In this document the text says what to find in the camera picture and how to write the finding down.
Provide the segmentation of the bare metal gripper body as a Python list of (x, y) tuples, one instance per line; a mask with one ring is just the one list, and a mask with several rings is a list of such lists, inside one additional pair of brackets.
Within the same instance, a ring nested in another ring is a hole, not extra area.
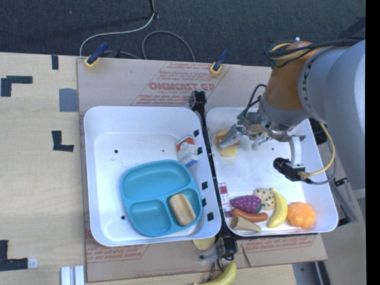
[(241, 112), (237, 116), (237, 124), (242, 127), (243, 135), (265, 135), (278, 142), (289, 142), (293, 138), (289, 132), (304, 119), (306, 113), (303, 111)]

